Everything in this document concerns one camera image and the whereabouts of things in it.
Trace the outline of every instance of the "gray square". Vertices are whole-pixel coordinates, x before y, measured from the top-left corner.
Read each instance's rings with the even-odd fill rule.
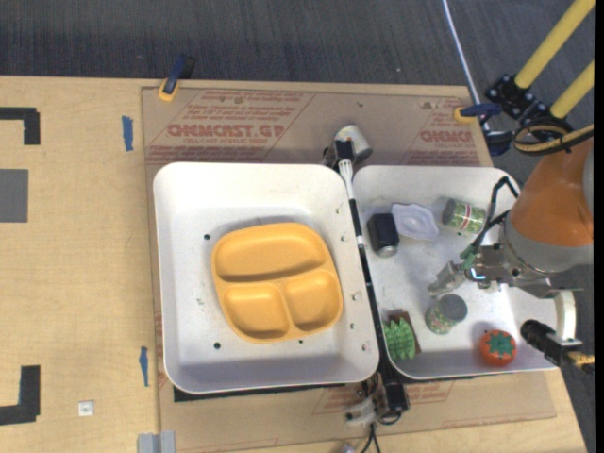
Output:
[[[28,170],[0,170],[0,223],[27,223]]]

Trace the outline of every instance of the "wooden table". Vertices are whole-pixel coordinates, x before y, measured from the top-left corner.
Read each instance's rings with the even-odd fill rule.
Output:
[[[36,108],[42,128],[41,145],[24,145],[23,123],[0,121],[0,169],[29,170],[27,223],[0,223],[0,405],[18,403],[21,366],[41,367],[41,413],[35,422],[1,426],[0,451],[136,451],[139,433],[161,430],[141,105],[141,88],[158,85],[0,77],[0,107]],[[356,89],[387,93],[401,87]],[[132,151],[125,150],[122,116],[133,119]],[[386,435],[380,437],[382,451],[584,451],[562,375],[556,370],[545,377],[556,411],[551,419]],[[79,415],[78,403],[88,400],[94,414]],[[338,451],[342,444],[270,451]]]

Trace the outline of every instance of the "red tomato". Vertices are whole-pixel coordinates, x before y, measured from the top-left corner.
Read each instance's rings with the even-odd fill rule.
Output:
[[[505,330],[485,332],[478,343],[480,355],[489,364],[505,366],[516,357],[516,340]]]

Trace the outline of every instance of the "yellow pole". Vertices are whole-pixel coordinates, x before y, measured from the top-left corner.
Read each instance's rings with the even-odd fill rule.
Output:
[[[551,108],[549,108],[551,115],[560,119],[567,116],[571,109],[594,87],[595,74],[596,61],[592,60],[575,81],[568,86],[568,89],[551,105]]]
[[[571,4],[556,26],[551,29],[545,40],[539,45],[539,48],[537,48],[522,70],[514,78],[514,82],[519,88],[528,89],[530,87],[595,4],[596,0],[575,0]]]

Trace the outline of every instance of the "orange divided plate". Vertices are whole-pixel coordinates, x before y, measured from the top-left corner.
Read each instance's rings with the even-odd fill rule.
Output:
[[[212,250],[211,271],[226,321],[254,343],[299,339],[333,326],[342,314],[329,250],[305,225],[230,232]]]

